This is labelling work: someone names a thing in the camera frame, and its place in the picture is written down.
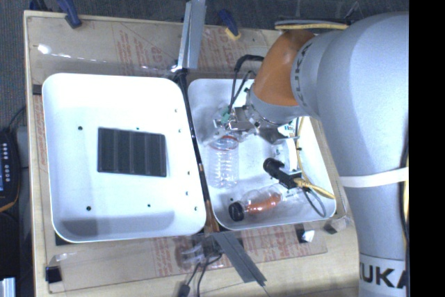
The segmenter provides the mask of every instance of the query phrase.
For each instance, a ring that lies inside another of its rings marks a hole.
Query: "plastic bottle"
[[[260,189],[248,191],[240,200],[231,203],[229,206],[230,218],[234,221],[241,221],[248,216],[267,217],[279,204],[283,202],[302,203],[304,202],[302,191],[299,188],[287,190],[281,184],[272,184]]]
[[[209,143],[207,182],[215,188],[232,187],[238,182],[238,140],[225,135]]]

